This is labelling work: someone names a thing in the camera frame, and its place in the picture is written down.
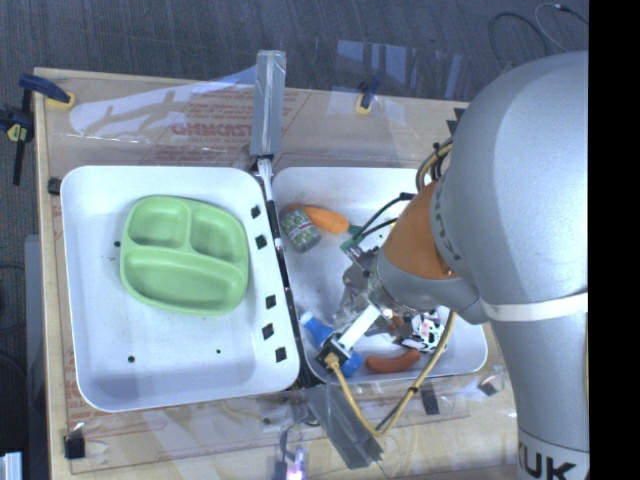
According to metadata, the green patterned can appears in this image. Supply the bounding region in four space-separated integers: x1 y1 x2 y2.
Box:
279 208 322 254

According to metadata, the white plastic tray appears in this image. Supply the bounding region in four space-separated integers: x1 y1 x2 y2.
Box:
59 164 302 414
270 166 489 386

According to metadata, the blue and white bottle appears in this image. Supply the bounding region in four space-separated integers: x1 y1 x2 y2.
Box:
298 310 364 379

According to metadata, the black and white spotted carton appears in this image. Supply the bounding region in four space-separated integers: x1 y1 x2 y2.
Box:
399 309 447 354

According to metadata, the brown sausage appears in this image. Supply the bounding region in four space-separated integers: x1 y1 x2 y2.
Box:
364 349 422 375

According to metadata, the orange carrot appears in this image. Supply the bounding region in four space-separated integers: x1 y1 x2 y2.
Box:
286 203 350 235

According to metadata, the green divided plate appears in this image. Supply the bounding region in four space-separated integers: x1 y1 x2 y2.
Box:
119 194 251 317

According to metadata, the brown cardboard board red print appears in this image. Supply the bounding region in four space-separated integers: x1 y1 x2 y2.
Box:
42 83 507 475

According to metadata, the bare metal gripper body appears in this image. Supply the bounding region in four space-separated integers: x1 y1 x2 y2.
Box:
333 247 417 335

